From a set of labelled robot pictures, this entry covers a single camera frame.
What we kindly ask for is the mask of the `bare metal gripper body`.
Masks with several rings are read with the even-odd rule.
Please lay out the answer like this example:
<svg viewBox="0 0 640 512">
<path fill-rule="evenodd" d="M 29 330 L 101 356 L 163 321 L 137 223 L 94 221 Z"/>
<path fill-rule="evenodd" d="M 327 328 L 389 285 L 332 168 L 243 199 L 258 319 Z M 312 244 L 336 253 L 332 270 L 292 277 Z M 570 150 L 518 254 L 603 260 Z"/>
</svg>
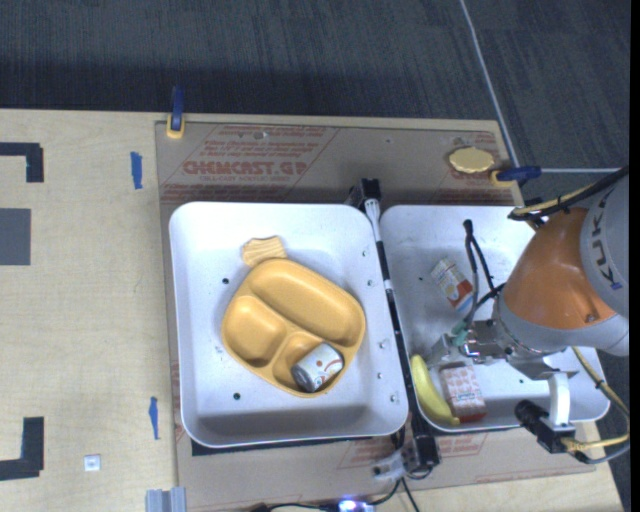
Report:
<svg viewBox="0 0 640 512">
<path fill-rule="evenodd" d="M 451 343 L 475 364 L 490 364 L 497 359 L 508 360 L 515 354 L 514 345 L 499 323 L 492 319 L 456 325 L 452 331 Z"/>
</svg>

